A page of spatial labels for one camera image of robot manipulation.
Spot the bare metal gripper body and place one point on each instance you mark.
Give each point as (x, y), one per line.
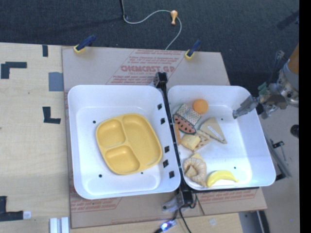
(279, 94)

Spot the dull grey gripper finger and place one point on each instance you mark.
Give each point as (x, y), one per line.
(267, 111)
(245, 106)

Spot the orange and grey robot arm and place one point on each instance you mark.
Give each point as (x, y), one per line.
(293, 64)

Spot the white plastic tray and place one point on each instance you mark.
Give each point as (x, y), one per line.
(247, 144)
(87, 139)

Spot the beige triangular sandwich wedge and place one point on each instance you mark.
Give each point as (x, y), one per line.
(213, 128)

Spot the orange toy fruit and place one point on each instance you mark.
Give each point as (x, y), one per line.
(200, 106)

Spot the toy pizza slice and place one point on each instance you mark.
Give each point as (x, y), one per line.
(204, 139)

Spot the white patterned cracker packet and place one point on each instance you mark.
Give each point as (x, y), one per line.
(190, 114)

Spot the red watermelon slice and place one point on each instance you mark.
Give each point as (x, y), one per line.
(184, 125)

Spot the yellow cheese chunk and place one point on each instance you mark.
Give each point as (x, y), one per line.
(190, 141)

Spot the small yellow wedge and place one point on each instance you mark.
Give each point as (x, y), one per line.
(196, 156)

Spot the orange carrot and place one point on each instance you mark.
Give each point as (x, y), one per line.
(177, 135)

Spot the yellow banana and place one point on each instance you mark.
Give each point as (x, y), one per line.
(219, 175)

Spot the thin black rod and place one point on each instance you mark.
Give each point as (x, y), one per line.
(173, 130)

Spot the tan croissant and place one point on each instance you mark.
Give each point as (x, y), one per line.
(200, 170)

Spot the yellow divided plate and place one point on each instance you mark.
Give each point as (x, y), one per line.
(136, 135)

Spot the tan toy drumstick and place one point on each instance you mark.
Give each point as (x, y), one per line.
(173, 14)

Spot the brown cardboard board red print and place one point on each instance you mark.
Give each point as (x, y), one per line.
(116, 64)

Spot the black cylinder on white bracket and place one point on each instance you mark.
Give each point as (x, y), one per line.
(295, 130)

